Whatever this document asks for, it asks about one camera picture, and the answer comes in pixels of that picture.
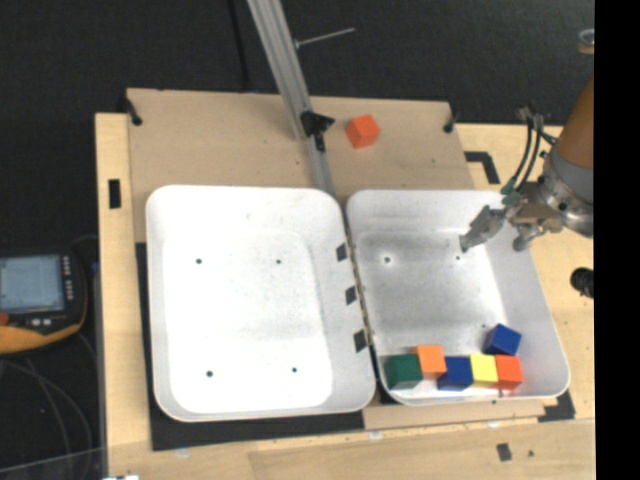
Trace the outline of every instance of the cable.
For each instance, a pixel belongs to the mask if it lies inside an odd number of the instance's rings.
[[[87,240],[94,240],[94,241],[98,241],[98,235],[82,235],[79,236],[78,238],[75,238],[73,240],[71,240],[71,242],[69,242],[69,245],[77,245],[80,242],[85,242]]]
[[[542,137],[542,132],[541,130],[538,128],[536,130],[536,144],[533,147],[533,155],[531,155],[531,160],[529,161],[529,167],[527,167],[527,171],[524,174],[524,177],[522,178],[522,181],[520,182],[520,184],[516,187],[516,190],[519,192],[520,190],[522,190],[522,187],[524,186],[524,184],[527,182],[527,180],[529,179],[529,175],[531,174],[531,171],[533,170],[533,166],[536,163],[536,159],[538,157],[538,151],[540,150],[540,138]]]
[[[518,177],[520,176],[522,169],[524,169],[524,166],[527,163],[527,158],[529,157],[529,152],[531,150],[532,140],[533,140],[533,122],[527,119],[527,145],[525,147],[524,154],[522,155],[522,160],[520,160],[520,165],[518,166],[516,173],[511,177],[514,185],[517,183]]]
[[[545,132],[544,130],[540,130],[540,133],[542,134],[542,138],[546,140],[551,146],[555,146],[560,140],[559,137],[555,137],[550,133]]]
[[[87,348],[87,350],[89,351],[89,354],[91,354],[91,357],[93,358],[94,365],[97,366],[98,365],[98,357],[96,356],[96,352],[95,352],[95,350],[93,350],[93,346],[91,345],[91,343],[89,342],[87,337],[84,336],[81,331],[78,331],[76,333],[76,336],[78,337],[78,339],[80,341],[82,341],[84,346]]]
[[[34,374],[39,375],[38,370],[33,364],[33,361],[31,361],[30,358],[27,358],[25,361],[27,365],[29,365],[29,368],[31,368],[31,371]],[[58,409],[58,405],[53,400],[53,397],[51,396],[51,392],[49,391],[49,388],[47,388],[47,385],[44,382],[42,382],[42,379],[38,379],[38,384],[40,385],[40,388],[42,389],[43,393],[47,397],[47,400],[49,401],[49,405],[51,406],[51,410],[53,411],[56,421],[58,422],[58,428],[60,428],[60,433],[62,434],[62,442],[64,443],[64,451],[67,457],[67,464],[69,466],[69,473],[73,478],[73,463],[69,458],[69,455],[71,455],[71,445],[69,444],[69,433],[67,432],[67,427],[65,427],[64,421],[62,421],[62,416],[60,415],[60,410]]]
[[[82,427],[83,427],[83,430],[85,432],[85,437],[86,437],[86,440],[87,440],[87,451],[92,450],[92,448],[93,448],[93,438],[91,437],[91,427],[89,425],[89,422],[87,421],[86,416],[82,412],[82,409],[80,409],[78,404],[73,400],[73,398],[71,398],[69,396],[69,394],[64,389],[62,389],[57,384],[55,384],[54,382],[50,381],[49,379],[47,379],[43,375],[37,373],[37,371],[31,371],[28,368],[25,368],[23,366],[20,366],[20,365],[14,363],[13,361],[5,361],[4,363],[6,365],[11,366],[12,368],[22,372],[22,373],[24,373],[25,375],[31,376],[31,377],[37,379],[38,381],[44,383],[46,386],[52,388],[58,395],[60,395],[62,398],[64,398],[65,401],[71,406],[71,408],[80,417],[80,422],[82,423]],[[86,475],[89,472],[89,468],[90,467],[91,467],[91,457],[89,457],[89,460],[88,460],[88,462],[87,462],[87,464],[85,466],[85,471],[83,472],[83,474],[82,474],[82,476],[80,478],[86,478]]]

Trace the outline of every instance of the yellow cube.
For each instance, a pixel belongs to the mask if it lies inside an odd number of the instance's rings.
[[[472,388],[491,388],[498,382],[496,358],[488,354],[471,354]]]

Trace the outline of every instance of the wire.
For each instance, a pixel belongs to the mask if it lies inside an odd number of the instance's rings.
[[[75,238],[73,240],[71,240],[71,242],[69,242],[69,245],[77,245],[80,242],[86,242],[88,240],[93,240],[93,241],[98,241],[98,235],[82,235],[79,236],[78,238]]]
[[[515,185],[518,181],[518,177],[520,176],[520,173],[522,172],[522,169],[524,169],[525,164],[527,163],[527,158],[529,157],[529,152],[531,150],[531,142],[533,140],[533,122],[529,119],[527,119],[527,145],[524,149],[524,154],[522,155],[522,160],[520,160],[520,165],[518,166],[518,169],[516,170],[516,173],[511,177],[511,179],[513,180],[513,184]]]
[[[95,350],[93,350],[93,346],[91,345],[91,343],[89,342],[89,340],[87,339],[87,337],[86,337],[86,336],[84,336],[84,335],[82,334],[82,332],[81,332],[81,331],[77,332],[77,333],[76,333],[76,336],[78,337],[78,339],[79,339],[80,341],[82,341],[82,343],[84,344],[84,346],[85,346],[85,347],[87,347],[87,350],[89,351],[89,354],[91,354],[91,357],[93,358],[94,365],[97,367],[97,365],[98,365],[98,358],[97,358],[97,356],[96,356],[96,351],[95,351]]]
[[[544,130],[540,130],[540,133],[542,134],[542,138],[546,140],[551,146],[555,146],[560,140],[559,137],[555,137],[554,135],[551,135],[550,133],[547,133]]]
[[[39,375],[38,370],[33,364],[33,361],[31,361],[30,358],[27,358],[25,361],[27,365],[29,365],[29,368],[31,368],[31,371],[34,374]],[[51,396],[51,392],[49,391],[49,388],[47,388],[47,385],[44,382],[42,382],[42,379],[38,379],[38,384],[40,384],[40,388],[42,388],[43,393],[47,397],[47,400],[49,401],[49,405],[51,406],[51,410],[53,411],[56,421],[58,422],[58,427],[60,428],[60,433],[62,434],[62,442],[64,443],[64,451],[66,453],[67,463],[69,466],[69,473],[71,477],[73,477],[73,463],[69,458],[69,455],[71,455],[71,445],[69,444],[69,433],[67,432],[67,427],[65,427],[64,421],[62,421],[62,416],[60,415],[60,410],[58,409],[58,405],[53,400],[53,397]]]
[[[89,422],[87,421],[86,416],[82,412],[82,409],[80,409],[78,404],[73,400],[73,398],[69,396],[69,394],[64,389],[62,389],[57,384],[50,381],[49,379],[47,379],[37,371],[31,371],[28,368],[25,368],[24,366],[20,366],[19,364],[14,363],[13,361],[5,361],[5,364],[24,373],[25,375],[28,375],[37,379],[38,381],[42,382],[49,388],[52,388],[58,395],[64,398],[65,401],[69,404],[69,406],[71,406],[71,408],[77,413],[77,415],[80,418],[80,422],[82,423],[82,427],[85,432],[85,437],[87,440],[87,451],[93,448],[93,438],[91,437],[91,427],[89,425]],[[89,457],[89,461],[85,466],[85,471],[80,478],[86,478],[86,475],[89,472],[90,466],[91,466],[91,457]]]
[[[97,453],[97,452],[106,452],[108,451],[106,448],[95,448],[93,450],[89,450],[91,453]],[[82,451],[82,452],[75,452],[75,453],[70,453],[68,458],[73,459],[75,457],[80,457],[80,456],[86,456],[88,455],[88,453],[86,451]],[[35,471],[33,470],[33,468],[35,468],[36,466],[48,466],[50,464],[56,464],[58,462],[58,460],[60,460],[59,457],[56,457],[54,459],[41,459],[41,460],[37,460],[34,462],[29,462],[28,464],[20,464],[18,466],[9,466],[8,468],[2,468],[0,469],[0,478],[2,480],[30,480],[31,478],[34,478],[35,475]],[[12,472],[18,472],[19,475],[18,476],[6,476],[8,473],[12,473]],[[51,472],[51,468],[47,467],[46,468],[46,473]],[[30,477],[25,477],[25,474],[31,474]],[[35,478],[51,478],[50,476],[38,476]]]
[[[527,180],[529,179],[529,175],[531,174],[531,171],[533,170],[533,166],[536,163],[536,159],[538,157],[538,151],[540,150],[540,139],[542,137],[542,132],[540,131],[540,129],[536,130],[536,144],[533,147],[533,155],[531,155],[531,160],[529,161],[529,167],[527,167],[527,171],[524,174],[524,177],[522,178],[522,181],[520,182],[520,185],[517,186],[516,190],[519,192],[520,190],[522,190],[522,187],[524,186],[524,184],[527,182]]]

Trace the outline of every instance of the green cube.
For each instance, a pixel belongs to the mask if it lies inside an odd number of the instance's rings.
[[[389,389],[411,389],[423,379],[420,361],[416,354],[391,356],[384,365]]]

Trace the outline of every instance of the small monitor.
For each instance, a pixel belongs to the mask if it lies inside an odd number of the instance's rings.
[[[0,258],[0,311],[63,311],[64,289],[57,254]]]

